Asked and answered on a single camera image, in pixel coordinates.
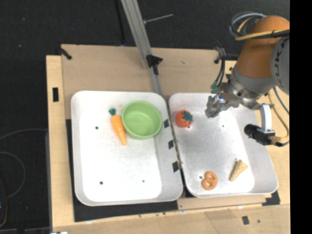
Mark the pale wood board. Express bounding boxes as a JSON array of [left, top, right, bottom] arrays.
[[60, 43, 273, 211]]

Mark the black cylinder on white bracket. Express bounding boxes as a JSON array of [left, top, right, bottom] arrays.
[[244, 103, 276, 146]]

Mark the thin black and white rod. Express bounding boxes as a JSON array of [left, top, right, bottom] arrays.
[[167, 101, 183, 173]]

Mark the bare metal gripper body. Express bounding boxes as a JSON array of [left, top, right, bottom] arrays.
[[218, 81, 263, 111]]

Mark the green bowl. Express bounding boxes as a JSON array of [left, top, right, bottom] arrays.
[[121, 100, 163, 140]]

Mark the orange tomato with green top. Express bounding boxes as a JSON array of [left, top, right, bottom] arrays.
[[175, 109, 194, 128]]

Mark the orange carrot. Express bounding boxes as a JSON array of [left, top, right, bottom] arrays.
[[108, 108, 128, 146]]

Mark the orange pretzel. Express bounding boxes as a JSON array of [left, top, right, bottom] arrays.
[[201, 171, 218, 191]]

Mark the white plastic tray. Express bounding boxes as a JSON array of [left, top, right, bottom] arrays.
[[70, 90, 184, 207], [168, 92, 279, 199]]

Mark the beige waffle cone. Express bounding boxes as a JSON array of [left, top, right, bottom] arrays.
[[229, 159, 249, 182]]

